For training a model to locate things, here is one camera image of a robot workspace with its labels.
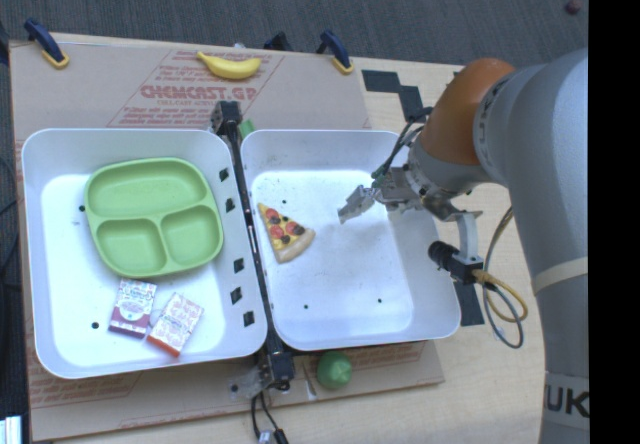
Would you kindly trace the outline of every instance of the small box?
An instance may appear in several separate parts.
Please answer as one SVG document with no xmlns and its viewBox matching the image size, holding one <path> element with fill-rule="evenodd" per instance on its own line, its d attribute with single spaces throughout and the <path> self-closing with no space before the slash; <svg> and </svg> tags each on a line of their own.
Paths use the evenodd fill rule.
<svg viewBox="0 0 640 444">
<path fill-rule="evenodd" d="M 109 330 L 142 339 L 147 334 L 156 285 L 134 279 L 121 279 Z"/>
<path fill-rule="evenodd" d="M 204 308 L 195 302 L 174 293 L 151 329 L 147 341 L 177 357 L 203 312 Z"/>
</svg>

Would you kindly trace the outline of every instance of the toy pizza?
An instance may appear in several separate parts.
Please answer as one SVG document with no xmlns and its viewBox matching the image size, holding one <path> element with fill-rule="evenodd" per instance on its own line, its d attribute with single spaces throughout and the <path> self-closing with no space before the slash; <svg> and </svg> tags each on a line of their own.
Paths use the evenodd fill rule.
<svg viewBox="0 0 640 444">
<path fill-rule="evenodd" d="M 303 227 L 277 210 L 258 203 L 260 216 L 264 222 L 271 248 L 279 263 L 286 263 L 304 252 L 315 237 L 313 229 Z"/>
</svg>

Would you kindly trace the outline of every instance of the white tray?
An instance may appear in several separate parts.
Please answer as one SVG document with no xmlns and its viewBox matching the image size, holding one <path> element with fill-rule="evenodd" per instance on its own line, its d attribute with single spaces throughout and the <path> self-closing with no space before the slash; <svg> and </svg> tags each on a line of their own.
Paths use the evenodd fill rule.
<svg viewBox="0 0 640 444">
<path fill-rule="evenodd" d="M 107 330 L 120 278 L 101 260 L 79 209 L 89 176 L 120 161 L 179 157 L 204 174 L 224 231 L 220 254 L 204 266 L 149 279 L 154 308 L 174 291 L 204 307 L 179 357 L 146 340 Z M 227 145 L 208 131 L 49 129 L 22 151 L 35 347 L 56 376 L 83 378 L 247 356 L 266 338 L 267 323 L 242 205 Z M 229 177 L 221 181 L 226 169 Z M 232 199 L 235 209 L 225 210 Z M 234 262 L 243 269 L 234 271 Z M 235 303 L 231 293 L 240 289 Z M 253 323 L 245 326 L 245 315 Z"/>
<path fill-rule="evenodd" d="M 438 233 L 427 211 L 395 215 L 376 204 L 342 225 L 338 219 L 396 140 L 384 131 L 261 130 L 242 143 L 274 325 L 293 348 L 438 339 L 459 327 L 451 278 L 428 257 Z M 314 229 L 312 245 L 277 263 L 258 202 Z"/>
</svg>

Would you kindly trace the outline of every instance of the green object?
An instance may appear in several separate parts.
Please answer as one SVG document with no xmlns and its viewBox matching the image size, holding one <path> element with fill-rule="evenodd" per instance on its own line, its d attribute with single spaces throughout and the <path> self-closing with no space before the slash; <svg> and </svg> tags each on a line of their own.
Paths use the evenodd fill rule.
<svg viewBox="0 0 640 444">
<path fill-rule="evenodd" d="M 326 352 L 318 361 L 318 382 L 327 389 L 339 389 L 351 380 L 351 361 L 344 353 Z"/>
<path fill-rule="evenodd" d="M 240 130 L 240 136 L 243 139 L 247 138 L 249 133 L 253 133 L 256 130 L 251 119 L 243 120 L 238 126 L 238 129 Z"/>
<path fill-rule="evenodd" d="M 179 158 L 149 158 L 95 171 L 84 190 L 91 235 L 123 277 L 195 268 L 222 248 L 222 223 L 202 173 Z"/>
</svg>

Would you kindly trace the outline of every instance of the banana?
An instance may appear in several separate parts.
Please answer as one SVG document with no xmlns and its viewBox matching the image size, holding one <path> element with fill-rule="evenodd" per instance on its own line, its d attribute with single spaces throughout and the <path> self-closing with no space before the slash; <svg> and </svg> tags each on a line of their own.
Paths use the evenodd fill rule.
<svg viewBox="0 0 640 444">
<path fill-rule="evenodd" d="M 227 60 L 226 58 L 205 55 L 202 51 L 198 51 L 196 56 L 205 63 L 213 74 L 231 80 L 243 80 L 253 76 L 262 63 L 259 58 Z"/>
</svg>

